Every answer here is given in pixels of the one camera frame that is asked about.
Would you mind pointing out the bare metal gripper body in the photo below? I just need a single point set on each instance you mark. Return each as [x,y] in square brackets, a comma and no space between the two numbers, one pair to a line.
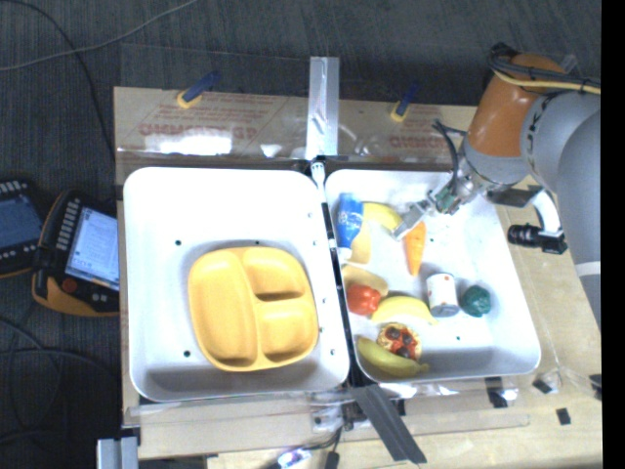
[451,196]

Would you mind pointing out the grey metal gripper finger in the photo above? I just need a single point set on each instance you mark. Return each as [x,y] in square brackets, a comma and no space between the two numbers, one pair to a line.
[419,208]
[404,226]

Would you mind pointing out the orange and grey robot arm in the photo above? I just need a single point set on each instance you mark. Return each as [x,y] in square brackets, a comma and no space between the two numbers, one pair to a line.
[561,130]

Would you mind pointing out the yellow banana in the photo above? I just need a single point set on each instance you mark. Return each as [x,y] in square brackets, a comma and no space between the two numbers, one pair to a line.
[403,307]
[386,359]
[383,213]

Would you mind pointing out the orange carrot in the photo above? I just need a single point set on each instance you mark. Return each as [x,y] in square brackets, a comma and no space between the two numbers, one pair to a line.
[415,249]

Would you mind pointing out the pale yellow chip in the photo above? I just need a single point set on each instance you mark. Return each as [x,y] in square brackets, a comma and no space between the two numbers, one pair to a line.
[361,276]
[362,247]

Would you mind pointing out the blue and white bottle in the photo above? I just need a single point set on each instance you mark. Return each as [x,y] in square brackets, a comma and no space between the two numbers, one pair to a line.
[349,220]

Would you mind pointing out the white can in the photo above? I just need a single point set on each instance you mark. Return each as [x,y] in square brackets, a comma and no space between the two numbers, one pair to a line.
[442,293]

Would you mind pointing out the white plastic tray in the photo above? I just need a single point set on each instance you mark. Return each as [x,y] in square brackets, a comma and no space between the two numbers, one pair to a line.
[493,262]
[161,311]

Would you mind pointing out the red pepper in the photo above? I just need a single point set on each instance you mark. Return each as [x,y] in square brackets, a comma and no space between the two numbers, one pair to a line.
[362,300]

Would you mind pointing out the green broccoli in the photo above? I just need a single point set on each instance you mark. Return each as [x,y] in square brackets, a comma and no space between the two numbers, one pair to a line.
[476,301]

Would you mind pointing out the round pizza with dark toppings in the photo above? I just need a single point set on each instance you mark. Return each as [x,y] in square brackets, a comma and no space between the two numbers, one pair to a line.
[399,337]

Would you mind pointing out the brown cardboard board red print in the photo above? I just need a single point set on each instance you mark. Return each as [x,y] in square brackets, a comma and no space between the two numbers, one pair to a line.
[273,115]

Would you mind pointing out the yellow divided plate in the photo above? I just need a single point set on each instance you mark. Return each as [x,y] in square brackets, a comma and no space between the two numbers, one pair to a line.
[220,306]

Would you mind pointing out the black cylinder on white bracket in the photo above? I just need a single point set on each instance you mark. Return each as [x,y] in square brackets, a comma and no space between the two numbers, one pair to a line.
[529,235]

